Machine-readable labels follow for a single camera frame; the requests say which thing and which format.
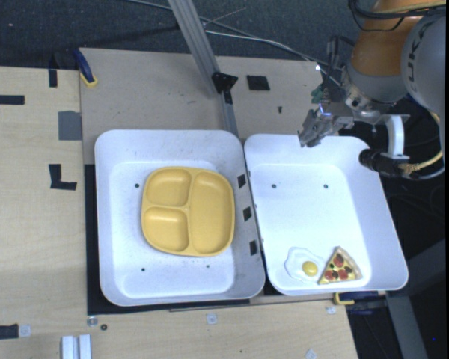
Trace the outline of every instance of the pizza slice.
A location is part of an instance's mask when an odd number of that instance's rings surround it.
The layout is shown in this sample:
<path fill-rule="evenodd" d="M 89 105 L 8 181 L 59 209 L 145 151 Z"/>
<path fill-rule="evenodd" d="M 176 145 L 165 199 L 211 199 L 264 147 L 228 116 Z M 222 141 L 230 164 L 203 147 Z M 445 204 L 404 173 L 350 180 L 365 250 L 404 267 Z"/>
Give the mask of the pizza slice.
<path fill-rule="evenodd" d="M 354 259 L 342 247 L 335 248 L 318 280 L 318 284 L 361 279 L 362 274 Z"/>

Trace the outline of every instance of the yellow plate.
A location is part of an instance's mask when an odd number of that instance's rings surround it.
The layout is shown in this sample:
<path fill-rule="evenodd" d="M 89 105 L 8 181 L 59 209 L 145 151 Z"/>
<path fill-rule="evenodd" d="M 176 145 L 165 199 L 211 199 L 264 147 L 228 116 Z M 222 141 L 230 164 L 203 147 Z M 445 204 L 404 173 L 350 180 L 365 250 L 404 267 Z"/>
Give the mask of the yellow plate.
<path fill-rule="evenodd" d="M 225 177 L 199 168 L 160 168 L 143 190 L 141 229 L 155 249 L 209 257 L 234 235 L 233 188 Z"/>

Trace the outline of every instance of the wooden tabletop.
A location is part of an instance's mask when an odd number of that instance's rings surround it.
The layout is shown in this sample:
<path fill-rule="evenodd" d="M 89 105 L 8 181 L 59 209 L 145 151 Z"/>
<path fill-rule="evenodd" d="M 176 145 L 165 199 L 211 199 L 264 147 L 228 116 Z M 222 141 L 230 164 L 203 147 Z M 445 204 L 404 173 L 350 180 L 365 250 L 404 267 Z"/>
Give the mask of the wooden tabletop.
<path fill-rule="evenodd" d="M 90 334 L 94 358 L 357 358 L 344 306 L 330 300 L 98 315 L 87 324 L 82 142 L 61 141 L 58 112 L 80 112 L 79 74 L 0 67 L 1 358 L 59 358 L 60 338 Z M 50 188 L 50 164 L 76 190 Z M 210 324 L 208 314 L 216 323 Z"/>

